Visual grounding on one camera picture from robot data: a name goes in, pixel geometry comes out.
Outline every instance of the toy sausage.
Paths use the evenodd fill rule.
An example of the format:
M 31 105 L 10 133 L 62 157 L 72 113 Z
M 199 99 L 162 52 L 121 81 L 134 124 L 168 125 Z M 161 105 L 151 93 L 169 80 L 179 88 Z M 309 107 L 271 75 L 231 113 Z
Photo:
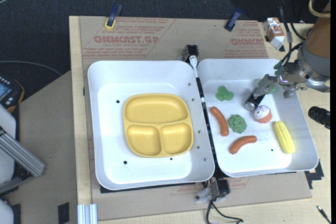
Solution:
M 241 138 L 239 138 L 238 140 L 236 140 L 232 146 L 230 147 L 230 152 L 232 154 L 235 154 L 238 152 L 238 150 L 240 150 L 240 148 L 246 144 L 249 143 L 254 143 L 257 141 L 257 137 L 254 135 L 247 135 L 247 136 L 243 136 Z
M 227 125 L 227 121 L 226 121 L 224 115 L 215 106 L 213 106 L 212 108 L 210 108 L 210 112 L 211 112 L 211 114 L 213 116 L 215 116 L 216 120 L 219 123 L 221 135 L 222 136 L 227 136 L 229 134 L 229 127 Z

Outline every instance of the toy food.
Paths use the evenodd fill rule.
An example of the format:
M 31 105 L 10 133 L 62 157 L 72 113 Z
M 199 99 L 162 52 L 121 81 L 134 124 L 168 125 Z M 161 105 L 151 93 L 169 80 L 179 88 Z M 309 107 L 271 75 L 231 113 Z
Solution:
M 255 143 L 256 141 L 257 141 L 257 137 L 254 135 L 243 136 L 232 144 L 232 146 L 230 147 L 230 152 L 232 154 L 235 154 L 238 152 L 238 150 L 240 150 L 242 146 L 246 144 L 250 144 L 250 143 Z
M 282 121 L 277 121 L 274 123 L 274 129 L 283 151 L 288 154 L 294 153 L 295 146 L 285 124 Z
M 228 91 L 226 87 L 220 86 L 217 90 L 215 97 L 220 101 L 231 101 L 234 97 L 234 94 L 233 92 Z
M 267 123 L 272 119 L 271 109 L 265 105 L 259 105 L 254 110 L 253 115 L 258 122 Z
M 240 115 L 232 115 L 228 120 L 230 128 L 235 132 L 241 134 L 247 128 L 244 118 Z
M 210 108 L 210 112 L 213 116 L 215 116 L 216 120 L 220 125 L 220 133 L 222 136 L 227 136 L 229 134 L 229 127 L 227 126 L 227 121 L 221 111 L 213 106 Z

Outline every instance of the yellow plate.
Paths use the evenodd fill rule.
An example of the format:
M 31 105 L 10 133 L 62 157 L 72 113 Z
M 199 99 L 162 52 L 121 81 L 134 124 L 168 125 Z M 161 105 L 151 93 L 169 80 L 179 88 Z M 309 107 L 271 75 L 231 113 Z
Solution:
M 129 148 L 142 157 L 180 155 L 194 142 L 188 106 L 177 95 L 132 96 L 123 107 L 123 123 Z

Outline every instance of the cardboard box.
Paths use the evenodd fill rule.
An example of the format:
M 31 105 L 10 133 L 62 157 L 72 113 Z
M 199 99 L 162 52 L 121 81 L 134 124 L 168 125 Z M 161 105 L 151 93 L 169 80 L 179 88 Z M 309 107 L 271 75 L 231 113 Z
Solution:
M 274 46 L 277 50 L 282 47 L 284 43 L 285 34 L 281 28 L 281 24 L 278 18 L 267 18 L 264 22 L 264 29 L 266 31 L 266 36 L 268 41 Z

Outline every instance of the black device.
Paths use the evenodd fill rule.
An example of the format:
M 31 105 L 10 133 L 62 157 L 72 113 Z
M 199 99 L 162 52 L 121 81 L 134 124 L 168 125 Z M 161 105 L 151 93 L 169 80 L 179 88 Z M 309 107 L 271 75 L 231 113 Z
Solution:
M 22 101 L 24 88 L 16 79 L 0 71 L 0 104 L 12 113 Z
M 199 55 L 197 45 L 185 45 L 181 55 L 181 60 L 186 63 L 190 63 L 189 56 L 191 55 L 194 55 L 196 57 Z
M 330 129 L 330 111 L 319 108 L 318 106 L 313 106 L 309 109 L 308 115 L 317 123 L 321 123 L 325 128 Z

